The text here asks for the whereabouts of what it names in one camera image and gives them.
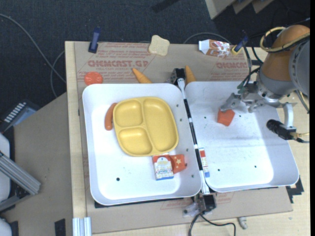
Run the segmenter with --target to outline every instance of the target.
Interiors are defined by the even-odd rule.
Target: white tray
[[[152,157],[133,157],[120,148],[115,130],[106,131],[104,118],[112,103],[155,96],[170,106],[179,144],[169,154],[184,154],[187,168],[173,179],[156,181]],[[180,90],[172,84],[95,84],[83,92],[91,193],[102,205],[194,196],[201,179]]]
[[[245,104],[234,109],[229,126],[217,123],[220,106],[239,82],[192,82],[186,95],[199,147],[210,169],[207,184],[217,192],[292,185],[299,172],[288,144],[268,130],[277,109],[264,106],[249,113]]]
[[[220,105],[238,82],[192,82],[186,95],[199,148],[206,151],[210,177],[217,192],[292,185],[299,173],[287,141],[267,129],[269,119],[279,120],[275,108],[264,106],[248,113],[234,109],[226,127],[217,123]],[[104,117],[112,103],[142,96],[165,100],[174,115],[179,143],[169,154],[184,154],[187,168],[173,179],[155,180],[152,158],[133,157],[119,147],[115,130],[106,131]],[[111,206],[134,202],[194,196],[201,179],[189,122],[180,90],[171,84],[96,84],[83,92],[90,185],[93,198]]]

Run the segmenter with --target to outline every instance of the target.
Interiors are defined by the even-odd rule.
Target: orange cube
[[[186,169],[185,156],[183,154],[172,155],[171,163],[174,174]]]
[[[235,112],[231,109],[226,110],[225,112],[222,112],[221,109],[219,109],[218,112],[218,123],[221,123],[225,126],[229,126],[234,118]]]

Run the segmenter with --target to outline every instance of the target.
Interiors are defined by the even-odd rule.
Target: gray carpet
[[[90,41],[96,26],[101,27],[100,41],[150,41],[157,34],[183,43],[196,33],[212,32],[236,44],[245,30],[258,46],[256,33],[310,17],[310,0],[276,0],[258,14],[248,6],[236,15],[230,6],[214,20],[205,0],[0,0],[0,13],[22,25],[52,64],[65,41]],[[39,107],[51,102],[51,70],[34,44],[4,17],[0,32],[0,114],[22,99]],[[65,78],[63,56],[56,69]],[[53,85],[56,95],[66,91],[55,75]]]

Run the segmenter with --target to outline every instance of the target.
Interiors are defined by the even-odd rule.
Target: toy carrot
[[[196,81],[196,78],[194,74],[192,73],[189,66],[185,66],[185,72],[186,72],[186,85],[190,82]]]
[[[150,81],[142,72],[138,71],[136,68],[133,68],[132,71],[139,83],[152,83],[152,81]]]

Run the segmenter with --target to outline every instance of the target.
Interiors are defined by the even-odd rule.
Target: yellow plate
[[[178,131],[169,105],[157,97],[119,102],[113,123],[120,147],[132,156],[167,153],[178,144]]]

